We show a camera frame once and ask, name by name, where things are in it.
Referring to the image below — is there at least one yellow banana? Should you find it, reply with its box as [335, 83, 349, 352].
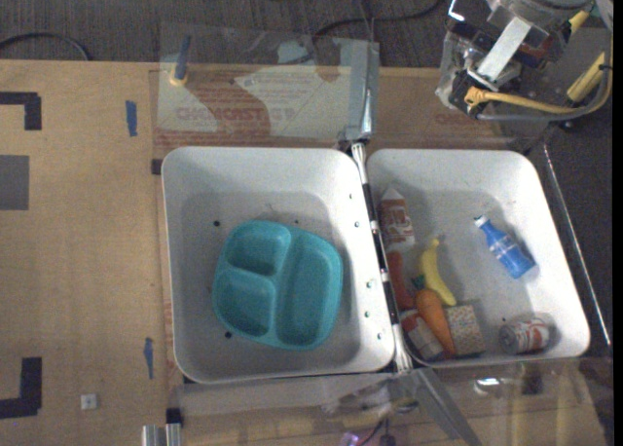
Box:
[419, 237, 458, 308]

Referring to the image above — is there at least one red and white small bottle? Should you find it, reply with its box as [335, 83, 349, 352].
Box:
[399, 308, 445, 361]

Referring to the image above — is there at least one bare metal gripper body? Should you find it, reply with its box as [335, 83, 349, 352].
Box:
[445, 0, 571, 69]

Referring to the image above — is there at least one orange and white carton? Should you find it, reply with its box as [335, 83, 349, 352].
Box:
[378, 184, 417, 253]

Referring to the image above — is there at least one red and white can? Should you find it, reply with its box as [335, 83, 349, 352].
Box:
[497, 316, 553, 355]

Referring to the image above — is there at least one white plastic tray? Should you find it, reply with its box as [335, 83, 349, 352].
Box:
[364, 148, 593, 370]
[160, 145, 396, 385]

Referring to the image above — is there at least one red-brown sausage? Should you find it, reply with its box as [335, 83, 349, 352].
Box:
[385, 249, 415, 312]

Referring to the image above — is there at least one blue plastic bottle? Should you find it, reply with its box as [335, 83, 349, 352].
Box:
[473, 213, 537, 280]

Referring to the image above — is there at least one orange carrot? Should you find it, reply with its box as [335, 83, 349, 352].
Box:
[411, 274, 458, 356]

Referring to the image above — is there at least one teal divided plate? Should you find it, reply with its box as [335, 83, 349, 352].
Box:
[210, 218, 345, 352]

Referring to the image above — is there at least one brown cardboard board, red print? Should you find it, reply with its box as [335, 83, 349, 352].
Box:
[148, 65, 605, 446]

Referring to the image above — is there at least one pale patterned box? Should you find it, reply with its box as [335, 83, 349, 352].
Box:
[443, 304, 487, 356]

